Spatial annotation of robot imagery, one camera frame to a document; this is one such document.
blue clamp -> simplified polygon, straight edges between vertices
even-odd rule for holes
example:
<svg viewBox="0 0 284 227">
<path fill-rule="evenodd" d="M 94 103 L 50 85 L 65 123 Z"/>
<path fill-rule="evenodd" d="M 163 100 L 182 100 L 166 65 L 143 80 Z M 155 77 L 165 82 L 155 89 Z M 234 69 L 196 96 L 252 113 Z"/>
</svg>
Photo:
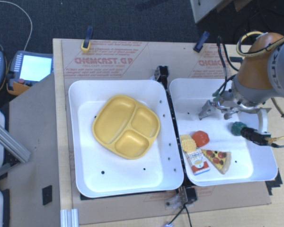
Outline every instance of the blue clamp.
<svg viewBox="0 0 284 227">
<path fill-rule="evenodd" d="M 87 32 L 86 32 L 86 36 L 85 36 L 85 40 L 82 42 L 81 45 L 81 50 L 83 52 L 88 52 L 89 48 L 90 48 L 90 39 L 92 38 L 94 34 L 94 29 L 92 26 L 88 26 L 87 28 Z"/>
<path fill-rule="evenodd" d="M 199 39 L 199 41 L 197 42 L 197 44 L 194 46 L 194 51 L 196 51 L 198 53 L 201 51 L 203 44 L 208 39 L 209 35 L 210 34 L 207 31 L 204 31 L 204 33 L 202 34 L 202 36 Z"/>
</svg>

yellow plate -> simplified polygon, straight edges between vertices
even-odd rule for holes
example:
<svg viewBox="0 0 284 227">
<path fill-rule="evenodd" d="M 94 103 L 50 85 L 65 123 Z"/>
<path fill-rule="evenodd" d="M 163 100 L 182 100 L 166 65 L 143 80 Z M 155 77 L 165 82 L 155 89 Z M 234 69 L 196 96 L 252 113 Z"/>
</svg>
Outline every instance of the yellow plate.
<svg viewBox="0 0 284 227">
<path fill-rule="evenodd" d="M 93 135 L 101 145 L 127 159 L 142 157 L 159 130 L 157 115 L 126 95 L 110 98 L 92 125 Z"/>
</svg>

white cable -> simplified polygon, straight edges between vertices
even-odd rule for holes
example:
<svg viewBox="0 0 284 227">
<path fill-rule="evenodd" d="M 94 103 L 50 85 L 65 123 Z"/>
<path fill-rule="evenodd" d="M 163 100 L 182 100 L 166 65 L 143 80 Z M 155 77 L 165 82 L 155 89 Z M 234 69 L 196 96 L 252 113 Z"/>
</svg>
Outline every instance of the white cable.
<svg viewBox="0 0 284 227">
<path fill-rule="evenodd" d="M 11 5 L 16 6 L 17 8 L 21 9 L 21 11 L 24 12 L 25 15 L 28 17 L 29 22 L 30 22 L 30 33 L 29 33 L 29 37 L 28 37 L 28 39 L 27 39 L 27 43 L 26 43 L 26 45 L 25 45 L 25 47 L 24 47 L 24 51 L 25 51 L 25 50 L 27 49 L 28 42 L 29 42 L 30 37 L 32 36 L 32 32 L 33 32 L 33 22 L 32 22 L 32 20 L 31 20 L 30 16 L 28 15 L 28 13 L 26 13 L 26 12 L 24 11 L 23 8 L 21 8 L 19 5 L 15 4 L 15 3 L 12 3 L 12 2 L 9 2 L 9 1 L 1 1 L 1 0 L 0 0 L 0 2 L 2 2 L 2 3 L 8 3 L 8 4 L 11 4 Z"/>
</svg>

white tray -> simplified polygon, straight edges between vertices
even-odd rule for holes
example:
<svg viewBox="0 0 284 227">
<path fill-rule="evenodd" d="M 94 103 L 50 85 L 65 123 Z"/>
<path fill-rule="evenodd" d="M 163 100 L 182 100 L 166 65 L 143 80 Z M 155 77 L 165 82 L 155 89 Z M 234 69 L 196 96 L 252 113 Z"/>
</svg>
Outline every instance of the white tray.
<svg viewBox="0 0 284 227">
<path fill-rule="evenodd" d="M 231 165 L 224 175 L 210 164 L 210 171 L 194 175 L 185 158 L 189 180 L 195 185 L 209 186 L 274 179 L 278 169 L 271 147 L 256 145 L 231 133 L 231 126 L 237 121 L 258 129 L 256 114 L 239 113 L 225 120 L 221 111 L 216 110 L 213 115 L 199 120 L 198 114 L 202 106 L 208 99 L 213 99 L 212 93 L 223 82 L 223 79 L 175 79 L 170 83 L 179 135 L 192 135 L 193 132 L 202 130 L 207 132 L 210 138 L 210 142 L 202 149 L 231 152 Z"/>
<path fill-rule="evenodd" d="M 148 152 L 129 160 L 92 134 L 94 117 L 109 98 L 124 94 L 153 110 L 161 128 Z M 177 189 L 184 173 L 164 87 L 153 80 L 81 80 L 69 88 L 78 190 L 90 198 Z"/>
</svg>

monitor screen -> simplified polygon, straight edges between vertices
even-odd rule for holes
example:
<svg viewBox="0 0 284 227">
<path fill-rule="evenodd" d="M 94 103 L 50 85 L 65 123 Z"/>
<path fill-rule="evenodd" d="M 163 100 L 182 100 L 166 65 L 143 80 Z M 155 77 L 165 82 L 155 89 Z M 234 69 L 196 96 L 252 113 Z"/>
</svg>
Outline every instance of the monitor screen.
<svg viewBox="0 0 284 227">
<path fill-rule="evenodd" d="M 20 78 L 29 81 L 41 81 L 51 73 L 51 68 L 51 58 L 24 55 Z"/>
</svg>

